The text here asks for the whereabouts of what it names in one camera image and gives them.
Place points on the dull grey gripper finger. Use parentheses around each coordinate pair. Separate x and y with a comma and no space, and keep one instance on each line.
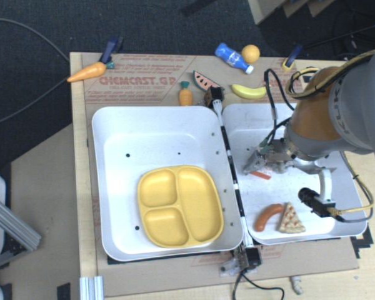
(279,167)
(253,162)

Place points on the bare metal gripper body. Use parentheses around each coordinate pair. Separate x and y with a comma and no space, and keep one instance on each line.
(279,152)

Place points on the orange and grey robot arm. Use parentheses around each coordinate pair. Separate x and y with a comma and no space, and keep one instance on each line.
(347,111)

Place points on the thin orange stick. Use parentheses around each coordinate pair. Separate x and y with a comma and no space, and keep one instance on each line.
(262,175)

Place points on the thin black and white rod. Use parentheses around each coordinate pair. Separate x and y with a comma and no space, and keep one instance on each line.
(234,180)

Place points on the white plastic tray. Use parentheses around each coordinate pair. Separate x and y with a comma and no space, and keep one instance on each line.
(268,195)
(162,136)

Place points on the orange sausage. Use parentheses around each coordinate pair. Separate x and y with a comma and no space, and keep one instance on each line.
(267,216)

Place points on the pizza slice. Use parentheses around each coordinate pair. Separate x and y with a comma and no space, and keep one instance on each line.
(290,220)

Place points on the yellow banana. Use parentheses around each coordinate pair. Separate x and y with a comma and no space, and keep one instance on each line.
(248,92)

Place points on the yellow divided plate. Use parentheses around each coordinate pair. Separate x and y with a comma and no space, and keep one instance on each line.
(193,198)

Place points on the small orange carrot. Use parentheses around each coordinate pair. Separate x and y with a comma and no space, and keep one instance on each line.
(185,97)

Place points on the watermelon slice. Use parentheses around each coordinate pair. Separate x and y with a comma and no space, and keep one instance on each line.
(203,80)

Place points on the yellow ball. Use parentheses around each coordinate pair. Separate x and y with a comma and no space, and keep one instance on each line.
(250,53)

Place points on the blue bottle white cap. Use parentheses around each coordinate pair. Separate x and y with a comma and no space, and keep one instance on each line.
(231,56)

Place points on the brown cardboard board red print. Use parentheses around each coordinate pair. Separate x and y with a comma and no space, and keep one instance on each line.
(137,83)

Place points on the large orange carrot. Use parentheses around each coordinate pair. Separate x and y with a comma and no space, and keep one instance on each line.
(89,71)

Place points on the black cylinder on white bracket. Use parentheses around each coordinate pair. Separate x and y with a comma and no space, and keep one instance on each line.
(315,200)

